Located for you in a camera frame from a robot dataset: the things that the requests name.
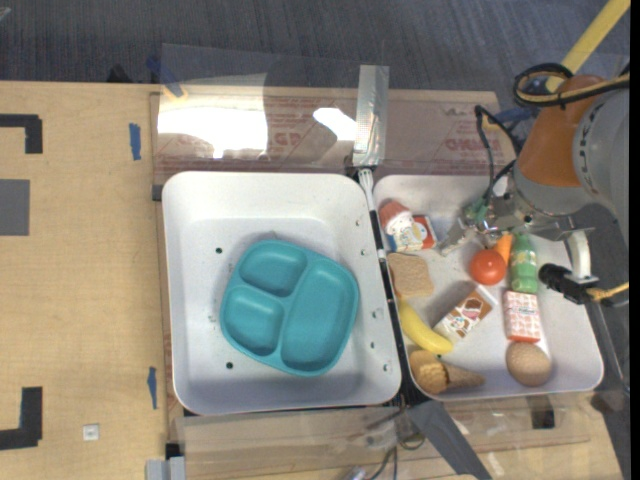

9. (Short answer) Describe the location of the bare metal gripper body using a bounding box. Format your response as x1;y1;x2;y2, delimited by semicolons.
478;193;560;237

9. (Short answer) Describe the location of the orange carrot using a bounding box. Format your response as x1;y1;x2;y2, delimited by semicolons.
491;232;515;267

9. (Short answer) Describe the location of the orange and white carton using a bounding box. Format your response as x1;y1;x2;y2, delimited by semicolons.
411;213;439;251

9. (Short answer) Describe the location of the orange tomato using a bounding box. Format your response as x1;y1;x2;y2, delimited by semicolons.
469;248;508;287

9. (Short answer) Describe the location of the green bottle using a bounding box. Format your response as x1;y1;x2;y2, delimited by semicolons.
508;232;540;295

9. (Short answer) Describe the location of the brown bread slice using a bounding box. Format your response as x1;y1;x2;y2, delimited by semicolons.
386;251;436;300

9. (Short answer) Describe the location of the brown and white carton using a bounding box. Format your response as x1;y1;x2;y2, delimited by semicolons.
431;287;496;345

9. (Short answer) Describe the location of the pink checked carton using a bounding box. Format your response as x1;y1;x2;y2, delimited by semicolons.
501;289;543;345

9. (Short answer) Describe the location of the brown cardboard board red print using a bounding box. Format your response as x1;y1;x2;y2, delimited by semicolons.
151;83;592;450

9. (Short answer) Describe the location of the yellow banana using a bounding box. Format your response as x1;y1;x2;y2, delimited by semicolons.
396;297;456;356

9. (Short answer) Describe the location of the brown egg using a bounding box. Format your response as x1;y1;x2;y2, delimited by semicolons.
504;341;553;388

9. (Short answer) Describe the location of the tan ice cream cone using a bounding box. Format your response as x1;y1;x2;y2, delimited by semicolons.
408;348;487;396

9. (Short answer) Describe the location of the white plastic tray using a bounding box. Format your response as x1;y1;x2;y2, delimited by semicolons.
372;173;606;403
160;169;403;416

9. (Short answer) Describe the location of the blue divided plate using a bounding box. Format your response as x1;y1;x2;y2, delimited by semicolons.
218;238;361;379

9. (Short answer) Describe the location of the black cylinder on white bracket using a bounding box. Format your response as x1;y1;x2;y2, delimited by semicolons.
537;227;601;306

